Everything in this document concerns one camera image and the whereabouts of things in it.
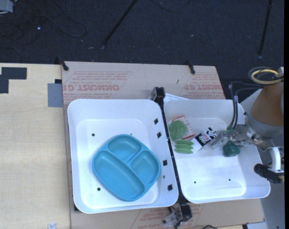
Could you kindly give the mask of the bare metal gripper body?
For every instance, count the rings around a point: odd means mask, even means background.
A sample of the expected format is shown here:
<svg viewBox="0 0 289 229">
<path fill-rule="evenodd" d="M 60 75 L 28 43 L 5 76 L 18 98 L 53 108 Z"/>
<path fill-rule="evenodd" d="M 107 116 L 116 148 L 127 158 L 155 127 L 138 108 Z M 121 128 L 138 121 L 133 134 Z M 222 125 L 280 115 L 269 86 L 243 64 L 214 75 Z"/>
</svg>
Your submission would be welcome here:
<svg viewBox="0 0 289 229">
<path fill-rule="evenodd" d="M 264 140 L 262 137 L 251 126 L 248 125 L 237 125 L 229 134 L 229 140 L 237 146 L 264 146 Z"/>
</svg>

